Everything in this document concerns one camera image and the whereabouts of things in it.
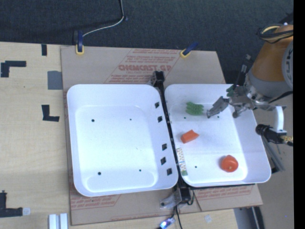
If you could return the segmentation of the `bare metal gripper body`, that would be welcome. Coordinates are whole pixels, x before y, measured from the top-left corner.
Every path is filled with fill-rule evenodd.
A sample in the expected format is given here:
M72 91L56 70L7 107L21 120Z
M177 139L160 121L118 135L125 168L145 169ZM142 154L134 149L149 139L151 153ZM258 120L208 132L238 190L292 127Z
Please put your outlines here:
M271 111L274 106L269 103L271 99L257 92L245 92L244 90L235 90L229 97L229 104L235 111L254 110L255 108Z

